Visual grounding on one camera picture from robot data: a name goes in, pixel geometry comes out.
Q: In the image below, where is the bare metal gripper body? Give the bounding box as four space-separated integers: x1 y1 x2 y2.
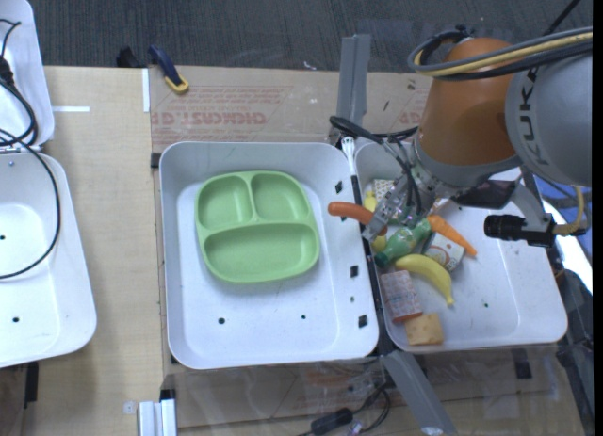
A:
374 169 445 232

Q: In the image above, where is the orange sausage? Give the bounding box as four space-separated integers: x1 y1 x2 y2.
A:
328 202 376 226

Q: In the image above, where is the small yellow toy fruit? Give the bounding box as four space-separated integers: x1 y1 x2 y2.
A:
363 190 389 253

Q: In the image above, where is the green plastic bottle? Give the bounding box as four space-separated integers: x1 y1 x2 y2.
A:
374 218 433 268

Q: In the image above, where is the orange carrot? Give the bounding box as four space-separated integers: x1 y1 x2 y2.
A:
427 214 478 257

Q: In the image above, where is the orange and white packet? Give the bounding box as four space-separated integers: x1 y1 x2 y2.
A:
379 269 424 324

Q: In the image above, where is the yellow banana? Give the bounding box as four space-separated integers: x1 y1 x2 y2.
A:
394 253 456 307

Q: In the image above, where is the white and orange can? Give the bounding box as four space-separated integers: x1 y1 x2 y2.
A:
423 232 466 273

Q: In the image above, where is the yellow cheese wedge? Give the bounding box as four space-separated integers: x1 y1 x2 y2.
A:
404 313 445 347

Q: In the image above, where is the green divided plate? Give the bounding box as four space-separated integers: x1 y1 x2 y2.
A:
194 170 321 283

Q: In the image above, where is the white plastic tray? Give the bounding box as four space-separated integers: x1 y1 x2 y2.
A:
158 141 381 370
0 0 56 151
353 140 569 355
0 151 98 369

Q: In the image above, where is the brown cardboard board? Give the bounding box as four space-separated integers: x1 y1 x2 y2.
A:
149 65 569 428

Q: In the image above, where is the black cylinder on white bracket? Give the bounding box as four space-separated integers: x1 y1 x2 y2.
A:
483 178 557 248

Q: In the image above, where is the black block with thin wires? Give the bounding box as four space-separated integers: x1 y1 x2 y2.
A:
310 407 354 435

